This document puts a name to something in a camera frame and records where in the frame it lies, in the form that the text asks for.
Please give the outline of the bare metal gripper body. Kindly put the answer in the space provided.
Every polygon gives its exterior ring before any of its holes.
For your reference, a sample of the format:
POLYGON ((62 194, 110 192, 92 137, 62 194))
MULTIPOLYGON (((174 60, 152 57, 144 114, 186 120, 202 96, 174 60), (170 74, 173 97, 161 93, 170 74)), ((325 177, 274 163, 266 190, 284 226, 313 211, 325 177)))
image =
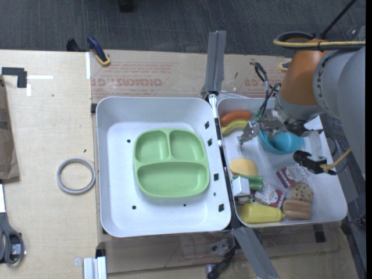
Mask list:
POLYGON ((258 118, 258 125, 261 130, 273 134, 277 132, 305 134, 305 121, 292 117, 282 109, 266 109, 258 118))

